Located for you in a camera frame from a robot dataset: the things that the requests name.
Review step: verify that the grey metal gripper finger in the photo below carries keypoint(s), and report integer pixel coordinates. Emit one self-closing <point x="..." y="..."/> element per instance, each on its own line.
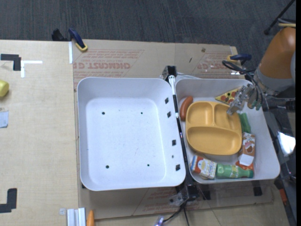
<point x="240" y="107"/>
<point x="231" y="110"/>

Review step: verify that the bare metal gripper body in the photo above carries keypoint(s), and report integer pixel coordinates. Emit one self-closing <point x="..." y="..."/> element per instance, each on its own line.
<point x="245" y="93"/>

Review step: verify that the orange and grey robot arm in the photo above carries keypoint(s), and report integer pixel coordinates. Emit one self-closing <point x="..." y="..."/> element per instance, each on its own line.
<point x="278" y="55"/>

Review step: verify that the yellow pizza slice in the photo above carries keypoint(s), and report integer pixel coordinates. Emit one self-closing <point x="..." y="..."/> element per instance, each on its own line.
<point x="227" y="96"/>

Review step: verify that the small green bottle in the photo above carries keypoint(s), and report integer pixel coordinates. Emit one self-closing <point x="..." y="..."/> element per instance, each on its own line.
<point x="245" y="123"/>

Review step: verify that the yellow divided plate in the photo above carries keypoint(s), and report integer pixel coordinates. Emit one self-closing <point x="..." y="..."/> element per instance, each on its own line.
<point x="212" y="138"/>

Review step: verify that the brown and white carton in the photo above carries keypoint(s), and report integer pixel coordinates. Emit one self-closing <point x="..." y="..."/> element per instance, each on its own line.
<point x="248" y="149"/>

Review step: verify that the white plastic tray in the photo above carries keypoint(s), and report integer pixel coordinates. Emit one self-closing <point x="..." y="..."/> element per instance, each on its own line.
<point x="263" y="145"/>
<point x="124" y="135"/>

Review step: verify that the red sausage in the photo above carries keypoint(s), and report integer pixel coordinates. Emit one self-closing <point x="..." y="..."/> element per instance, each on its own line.
<point x="185" y="107"/>

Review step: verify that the thin black and white rod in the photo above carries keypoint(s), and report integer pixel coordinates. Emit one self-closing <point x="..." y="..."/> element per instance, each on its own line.
<point x="176" y="116"/>

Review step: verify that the green bottle with yellow label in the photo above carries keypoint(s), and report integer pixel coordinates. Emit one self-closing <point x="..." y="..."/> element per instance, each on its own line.
<point x="231" y="171"/>

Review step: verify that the orange and white packet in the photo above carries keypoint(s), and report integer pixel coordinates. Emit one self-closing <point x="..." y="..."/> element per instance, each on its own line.
<point x="203" y="167"/>

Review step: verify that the brown cardboard board, red print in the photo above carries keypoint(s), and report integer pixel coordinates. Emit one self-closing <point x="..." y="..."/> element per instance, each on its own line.
<point x="122" y="62"/>

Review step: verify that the orange carrot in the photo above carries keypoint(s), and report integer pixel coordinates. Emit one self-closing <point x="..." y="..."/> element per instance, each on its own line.
<point x="90" y="219"/>

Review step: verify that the yellow cylinder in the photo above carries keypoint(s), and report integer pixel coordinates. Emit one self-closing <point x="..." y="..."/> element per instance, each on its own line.
<point x="3" y="88"/>

